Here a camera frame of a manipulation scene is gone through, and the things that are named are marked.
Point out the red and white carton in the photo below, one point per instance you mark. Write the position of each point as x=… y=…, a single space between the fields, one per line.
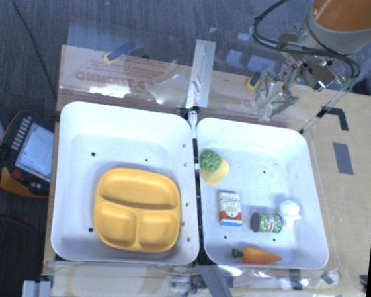
x=230 y=209

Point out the yellow divided plate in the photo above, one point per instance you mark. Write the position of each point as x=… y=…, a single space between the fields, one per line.
x=134 y=188

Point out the green can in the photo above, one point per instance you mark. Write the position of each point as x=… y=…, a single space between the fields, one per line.
x=268 y=222

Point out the orange carrot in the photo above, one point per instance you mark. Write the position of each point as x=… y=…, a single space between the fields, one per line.
x=259 y=256

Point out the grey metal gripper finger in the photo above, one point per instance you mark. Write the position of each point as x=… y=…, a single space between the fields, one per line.
x=262 y=93
x=285 y=101

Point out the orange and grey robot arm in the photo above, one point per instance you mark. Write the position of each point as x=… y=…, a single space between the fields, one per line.
x=350 y=17

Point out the green and yellow toy food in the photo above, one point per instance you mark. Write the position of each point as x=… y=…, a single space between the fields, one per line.
x=212 y=166

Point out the white plastic tray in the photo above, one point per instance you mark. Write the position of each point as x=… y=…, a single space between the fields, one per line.
x=269 y=174
x=79 y=179

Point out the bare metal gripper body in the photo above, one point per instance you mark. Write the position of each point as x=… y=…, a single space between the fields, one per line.
x=317 y=73

